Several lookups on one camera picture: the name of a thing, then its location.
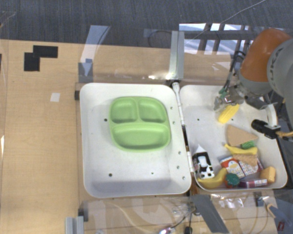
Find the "white cable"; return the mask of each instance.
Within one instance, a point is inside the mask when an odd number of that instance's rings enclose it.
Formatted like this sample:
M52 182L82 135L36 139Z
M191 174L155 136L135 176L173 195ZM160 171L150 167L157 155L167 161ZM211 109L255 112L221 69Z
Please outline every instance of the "white cable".
M261 3L265 2L265 1L267 1L267 0L261 0L260 2L258 2L258 3L256 3L256 4L253 4L253 5L247 7L247 8L245 8L245 9L243 9L243 10L240 10L239 12L235 13L234 15L232 15L232 16L228 17L227 19L221 21L219 24L222 24L222 23L224 23L224 22L226 22L226 21L228 21L228 20L234 18L235 16L239 15L240 13L242 13L242 12L248 10L248 9L251 9L251 8L253 8L253 7L255 7L255 6L261 4ZM192 38L190 41L188 41L188 42L185 44L185 46L187 46L190 42L192 42L193 40L195 40L197 37L199 37L199 36L200 36L201 34L203 34L204 32L208 31L209 29L210 29L210 28L207 28L207 29L203 30L201 33L197 34L194 38Z
M176 94L181 125L184 126L185 125L185 120L184 120L184 114L182 112L182 104L181 104L180 95L179 95L179 91L180 91L179 83L178 82L174 82L172 84L172 89L174 90L174 92Z

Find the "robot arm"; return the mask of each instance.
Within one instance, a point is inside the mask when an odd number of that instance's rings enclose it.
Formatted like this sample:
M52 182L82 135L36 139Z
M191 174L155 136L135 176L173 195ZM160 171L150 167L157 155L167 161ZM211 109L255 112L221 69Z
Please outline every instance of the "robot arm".
M259 100L271 90L286 100L293 127L293 39L281 30L261 32L251 45L238 73L234 86L226 88L224 97L217 97L215 109L221 104L247 104L264 109Z

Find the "gray carpet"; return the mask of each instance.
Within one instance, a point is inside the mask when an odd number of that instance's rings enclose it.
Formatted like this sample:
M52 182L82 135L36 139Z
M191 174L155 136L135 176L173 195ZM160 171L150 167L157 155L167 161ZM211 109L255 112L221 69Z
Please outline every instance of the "gray carpet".
M177 30L180 23L221 22L261 0L0 0L14 11L9 35L19 40L84 43L90 25L113 27L105 44L137 45L144 28ZM293 29L293 0L267 0L228 23Z

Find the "metal hinge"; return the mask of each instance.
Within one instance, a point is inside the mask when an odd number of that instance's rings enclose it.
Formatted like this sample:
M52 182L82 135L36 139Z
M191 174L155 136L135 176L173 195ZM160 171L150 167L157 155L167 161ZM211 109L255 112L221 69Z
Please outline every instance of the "metal hinge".
M84 234L84 217L67 217L65 219L65 234Z
M190 173L194 172L191 152L187 152Z

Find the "white tray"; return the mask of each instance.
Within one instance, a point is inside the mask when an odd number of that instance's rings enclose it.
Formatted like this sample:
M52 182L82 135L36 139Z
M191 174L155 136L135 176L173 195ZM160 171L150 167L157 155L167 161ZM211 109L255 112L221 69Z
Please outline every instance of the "white tray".
M267 122L267 113L265 110L257 110L247 105L241 104L236 115L226 124L217 121L219 112L213 110L215 97L221 86L188 85L181 89L180 97L186 123L186 130L189 142L189 148L193 153L198 144L200 144L209 154L209 158L215 174L221 169L219 160L230 156L230 152L224 147L226 143L226 126L231 124L245 131L257 135L256 141L258 147L258 156L265 167L273 166L276 169L276 181L261 190L282 188L287 183L287 173L278 148L276 140L271 140L263 134L258 133L251 127L254 119ZM258 190L259 188L247 189L248 191ZM223 185L220 188L207 190L216 191L235 191L245 190L245 188L228 189Z
M171 142L159 151L135 153L112 142L108 119L118 97L145 96L160 100L167 111ZM84 186L93 197L167 195L191 185L179 111L174 92L163 85L89 83L80 92Z

